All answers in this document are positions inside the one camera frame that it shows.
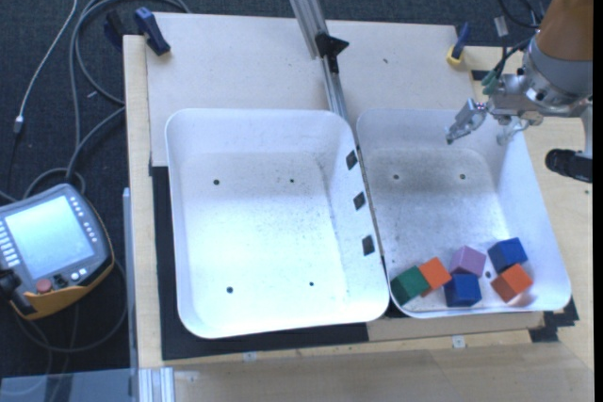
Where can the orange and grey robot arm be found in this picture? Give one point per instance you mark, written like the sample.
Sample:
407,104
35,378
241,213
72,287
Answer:
567,23

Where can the purple cube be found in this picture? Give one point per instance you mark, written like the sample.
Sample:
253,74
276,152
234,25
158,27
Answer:
467,260

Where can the orange cube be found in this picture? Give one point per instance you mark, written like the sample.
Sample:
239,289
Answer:
512,282
435,273

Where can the green cube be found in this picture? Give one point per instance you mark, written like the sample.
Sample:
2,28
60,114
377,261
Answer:
407,284

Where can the blue cube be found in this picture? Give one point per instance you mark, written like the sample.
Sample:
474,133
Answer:
508,253
463,290

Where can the pale wood board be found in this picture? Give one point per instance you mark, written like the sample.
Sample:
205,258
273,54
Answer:
245,66

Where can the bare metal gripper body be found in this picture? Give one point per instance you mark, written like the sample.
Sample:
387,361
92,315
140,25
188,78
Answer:
518,96

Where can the black cylinder on white bracket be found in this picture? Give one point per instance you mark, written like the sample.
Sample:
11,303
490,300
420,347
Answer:
567,164

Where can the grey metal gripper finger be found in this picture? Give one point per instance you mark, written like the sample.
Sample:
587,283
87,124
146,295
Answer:
466,117
508,129

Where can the white plastic tray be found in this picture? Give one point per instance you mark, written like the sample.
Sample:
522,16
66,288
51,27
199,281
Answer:
443,212
264,221

